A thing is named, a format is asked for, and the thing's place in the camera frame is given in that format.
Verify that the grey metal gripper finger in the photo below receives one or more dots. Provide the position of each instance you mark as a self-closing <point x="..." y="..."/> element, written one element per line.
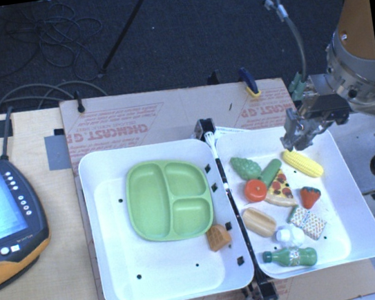
<point x="304" y="140"/>
<point x="290" y="127"/>

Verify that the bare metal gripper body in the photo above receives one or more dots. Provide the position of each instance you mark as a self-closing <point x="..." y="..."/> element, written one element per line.
<point x="325" y="106"/>

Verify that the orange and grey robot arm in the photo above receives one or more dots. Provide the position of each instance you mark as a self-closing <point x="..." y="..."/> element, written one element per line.
<point x="357" y="22"/>

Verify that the yellow toy corn cob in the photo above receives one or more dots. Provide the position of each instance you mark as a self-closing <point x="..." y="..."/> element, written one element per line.
<point x="303" y="163"/>

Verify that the green toy cucumber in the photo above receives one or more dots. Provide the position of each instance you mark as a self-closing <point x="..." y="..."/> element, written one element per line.
<point x="270" y="172"/>

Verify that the toy pizza slice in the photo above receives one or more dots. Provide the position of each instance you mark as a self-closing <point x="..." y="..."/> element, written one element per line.
<point x="281" y="191"/>

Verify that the red toy strawberry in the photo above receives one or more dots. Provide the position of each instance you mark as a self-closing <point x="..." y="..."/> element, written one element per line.
<point x="309" y="196"/>

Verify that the green toy grapes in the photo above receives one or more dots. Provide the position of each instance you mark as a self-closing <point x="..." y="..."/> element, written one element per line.
<point x="246" y="167"/>

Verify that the red toy tomato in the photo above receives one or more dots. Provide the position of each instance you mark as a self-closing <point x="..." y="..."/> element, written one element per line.
<point x="254" y="191"/>

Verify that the white patterned packet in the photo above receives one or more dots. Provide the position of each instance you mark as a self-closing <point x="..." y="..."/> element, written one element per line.
<point x="308" y="222"/>

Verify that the white plastic tray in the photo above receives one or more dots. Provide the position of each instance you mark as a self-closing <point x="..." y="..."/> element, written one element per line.
<point x="163" y="268"/>
<point x="341" y="220"/>

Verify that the thin black and white rod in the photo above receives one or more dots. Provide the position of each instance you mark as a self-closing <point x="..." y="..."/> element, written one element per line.
<point x="229" y="192"/>

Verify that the toy hot dog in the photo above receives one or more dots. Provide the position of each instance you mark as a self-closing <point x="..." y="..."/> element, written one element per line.
<point x="259" y="221"/>

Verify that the green plastic bottle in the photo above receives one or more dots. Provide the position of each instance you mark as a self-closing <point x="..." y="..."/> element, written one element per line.
<point x="294" y="257"/>

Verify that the brown cardboard board red print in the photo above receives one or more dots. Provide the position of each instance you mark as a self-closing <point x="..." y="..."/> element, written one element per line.
<point x="168" y="113"/>

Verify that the orange toy waffle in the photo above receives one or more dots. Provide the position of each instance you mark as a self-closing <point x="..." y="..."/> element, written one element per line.
<point x="218" y="238"/>

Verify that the green divided plate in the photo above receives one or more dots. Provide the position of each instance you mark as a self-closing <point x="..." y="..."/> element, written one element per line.
<point x="150" y="203"/>

